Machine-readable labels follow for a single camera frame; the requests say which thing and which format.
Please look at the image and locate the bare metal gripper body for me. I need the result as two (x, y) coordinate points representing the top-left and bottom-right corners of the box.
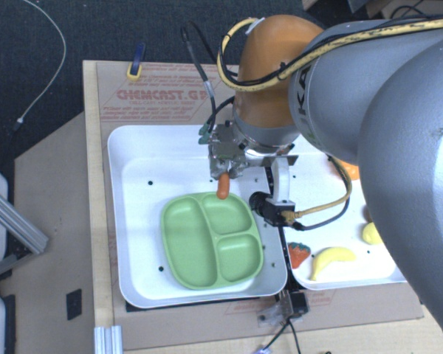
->
(207, 123), (295, 170)

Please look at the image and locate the orange toy sausage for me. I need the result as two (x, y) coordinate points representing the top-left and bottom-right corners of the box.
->
(216, 172), (231, 201)

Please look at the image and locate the green divided plate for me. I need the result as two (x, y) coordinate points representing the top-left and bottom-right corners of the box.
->
(159, 192), (264, 291)

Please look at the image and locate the white plastic tray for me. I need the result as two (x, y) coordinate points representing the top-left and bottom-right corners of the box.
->
(285, 133), (408, 291)
(107, 124), (289, 309)

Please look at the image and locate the brown cardboard board, red print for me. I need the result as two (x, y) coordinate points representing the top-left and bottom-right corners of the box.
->
(95, 61), (425, 352)

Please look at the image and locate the red toy strawberry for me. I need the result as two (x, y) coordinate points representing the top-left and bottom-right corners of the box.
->
(287, 241), (312, 270)

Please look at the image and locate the orange toy fruit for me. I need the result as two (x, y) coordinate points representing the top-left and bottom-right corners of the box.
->
(330, 158), (360, 181)

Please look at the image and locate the yellow banana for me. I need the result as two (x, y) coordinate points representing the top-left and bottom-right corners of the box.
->
(309, 246), (357, 282)

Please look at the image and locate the yellow toy lemon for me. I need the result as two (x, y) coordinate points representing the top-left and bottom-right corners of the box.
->
(361, 221), (385, 246)

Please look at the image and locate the black cylinder on white bracket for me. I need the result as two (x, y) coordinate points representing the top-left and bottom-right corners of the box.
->
(248, 154), (300, 229)

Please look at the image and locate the black block with thin wires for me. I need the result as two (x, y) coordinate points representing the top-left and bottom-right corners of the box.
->
(290, 291), (310, 316)

